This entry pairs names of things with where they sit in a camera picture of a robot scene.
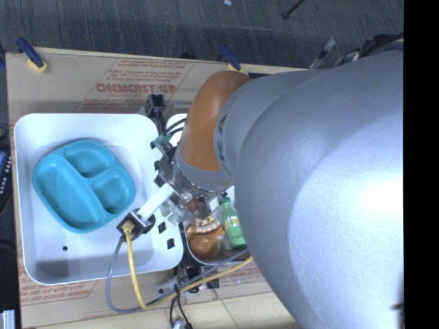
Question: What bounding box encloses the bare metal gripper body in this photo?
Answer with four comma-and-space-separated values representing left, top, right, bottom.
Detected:
153, 146, 228, 226

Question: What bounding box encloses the beige and red pizza slice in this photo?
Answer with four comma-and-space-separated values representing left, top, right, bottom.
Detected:
193, 215, 222, 234

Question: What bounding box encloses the brown bread roll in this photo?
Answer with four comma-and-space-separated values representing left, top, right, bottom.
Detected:
186, 225, 226, 259

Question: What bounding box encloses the green plastic bottle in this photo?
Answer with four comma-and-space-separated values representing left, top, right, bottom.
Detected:
219, 196, 248, 251

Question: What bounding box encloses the blue divided plate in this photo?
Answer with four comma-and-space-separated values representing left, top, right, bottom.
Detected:
32, 138, 137, 234

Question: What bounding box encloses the brown cardboard board red print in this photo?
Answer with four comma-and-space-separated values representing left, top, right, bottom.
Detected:
5, 46, 309, 329

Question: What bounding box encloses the black cylinder on white bracket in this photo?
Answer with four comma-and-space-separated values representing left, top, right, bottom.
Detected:
115, 182, 180, 242

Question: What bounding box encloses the black block with thin wires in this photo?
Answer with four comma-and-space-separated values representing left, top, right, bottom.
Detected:
174, 265, 220, 291
145, 93, 167, 117

